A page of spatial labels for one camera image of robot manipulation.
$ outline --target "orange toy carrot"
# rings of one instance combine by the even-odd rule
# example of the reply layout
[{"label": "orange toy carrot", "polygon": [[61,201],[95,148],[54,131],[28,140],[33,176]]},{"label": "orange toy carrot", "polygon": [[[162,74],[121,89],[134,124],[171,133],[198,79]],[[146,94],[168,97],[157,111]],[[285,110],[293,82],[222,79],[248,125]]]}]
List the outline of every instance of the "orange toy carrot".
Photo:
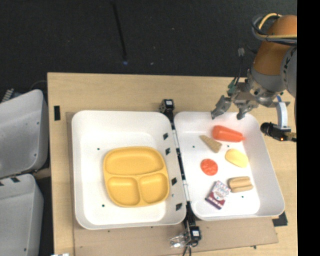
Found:
[{"label": "orange toy carrot", "polygon": [[212,136],[215,140],[224,142],[242,142],[246,139],[241,132],[222,125],[216,125],[213,128]]}]

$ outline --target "wooden table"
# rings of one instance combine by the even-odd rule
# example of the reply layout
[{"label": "wooden table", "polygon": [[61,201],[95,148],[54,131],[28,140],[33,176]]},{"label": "wooden table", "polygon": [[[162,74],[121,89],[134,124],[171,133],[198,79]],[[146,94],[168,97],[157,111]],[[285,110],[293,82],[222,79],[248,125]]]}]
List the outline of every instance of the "wooden table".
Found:
[{"label": "wooden table", "polygon": [[[108,255],[126,255],[120,253],[126,251],[122,246],[124,241],[119,241],[118,237],[123,236],[123,231],[119,234],[111,232],[113,236],[110,236],[109,243],[102,243],[91,240],[95,234],[79,227],[74,220],[67,113],[82,110],[158,112],[163,99],[174,100],[175,113],[210,112],[215,109],[221,95],[226,95],[232,79],[233,77],[49,73],[54,253],[80,256],[90,252],[90,255],[101,255],[108,248]],[[288,106],[289,126],[296,132],[294,99],[286,92],[282,100],[291,102]],[[238,112],[238,109],[232,105],[229,112]],[[250,114],[255,116],[260,125],[265,122],[278,123],[275,108],[260,106]],[[298,255],[297,144],[279,142],[270,137],[265,137],[265,142],[286,203],[288,226],[274,228],[272,218],[268,217],[221,222],[214,226],[216,232],[213,232],[210,231],[211,224],[200,221],[205,238],[193,249],[193,255]],[[142,255],[181,255],[181,250],[164,248],[166,240],[170,238],[165,237],[166,232],[174,228],[156,227],[152,231],[153,236],[149,235],[150,229],[137,228],[135,232],[142,234],[141,239],[134,237],[135,233],[131,229],[126,233],[127,238],[122,239],[127,239],[127,245],[133,247],[131,249],[137,252],[141,250]]]}]

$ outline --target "snack package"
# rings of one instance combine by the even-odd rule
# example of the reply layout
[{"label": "snack package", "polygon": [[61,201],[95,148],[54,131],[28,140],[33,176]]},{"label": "snack package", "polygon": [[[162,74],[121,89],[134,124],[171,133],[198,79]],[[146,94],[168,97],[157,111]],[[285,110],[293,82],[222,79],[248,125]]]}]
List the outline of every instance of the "snack package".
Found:
[{"label": "snack package", "polygon": [[221,210],[225,203],[228,195],[230,194],[231,189],[221,181],[216,181],[209,196],[205,198],[205,200]]}]

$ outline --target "yellow plate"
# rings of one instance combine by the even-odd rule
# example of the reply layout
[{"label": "yellow plate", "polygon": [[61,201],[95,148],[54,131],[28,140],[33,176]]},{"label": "yellow plate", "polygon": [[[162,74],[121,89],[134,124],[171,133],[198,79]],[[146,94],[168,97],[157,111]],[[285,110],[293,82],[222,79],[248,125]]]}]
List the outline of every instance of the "yellow plate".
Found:
[{"label": "yellow plate", "polygon": [[108,194],[118,206],[150,206],[165,201],[169,196],[167,166],[154,148],[114,149],[104,158],[103,172]]}]

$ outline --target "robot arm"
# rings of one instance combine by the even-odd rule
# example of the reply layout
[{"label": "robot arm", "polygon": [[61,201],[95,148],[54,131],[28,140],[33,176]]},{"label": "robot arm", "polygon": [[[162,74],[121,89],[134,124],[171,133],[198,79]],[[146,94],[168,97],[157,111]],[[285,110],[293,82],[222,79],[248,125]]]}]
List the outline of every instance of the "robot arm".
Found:
[{"label": "robot arm", "polygon": [[[264,33],[263,26],[269,20],[275,21]],[[253,35],[262,41],[260,49],[248,70],[245,83],[240,83],[239,77],[232,81],[228,87],[228,97],[222,96],[211,112],[212,119],[227,112],[232,103],[239,109],[238,120],[259,105],[276,108],[278,125],[264,123],[261,131],[279,141],[297,141],[296,134],[292,134],[287,125],[287,106],[290,102],[281,101],[281,95],[287,90],[295,98],[297,109],[297,30],[298,17],[295,15],[270,13],[252,20]],[[243,49],[239,50],[239,55],[243,58]]]}]

